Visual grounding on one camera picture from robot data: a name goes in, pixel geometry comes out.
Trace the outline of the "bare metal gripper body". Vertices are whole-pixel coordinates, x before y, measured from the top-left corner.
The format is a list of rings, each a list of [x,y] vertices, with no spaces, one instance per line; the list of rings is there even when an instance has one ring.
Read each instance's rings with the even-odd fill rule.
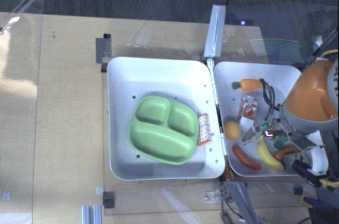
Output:
[[[263,135],[271,139],[280,137],[287,138],[300,150],[309,150],[311,147],[316,146],[313,141],[308,139],[305,133],[299,132],[283,119],[272,119],[270,124],[263,131]]]

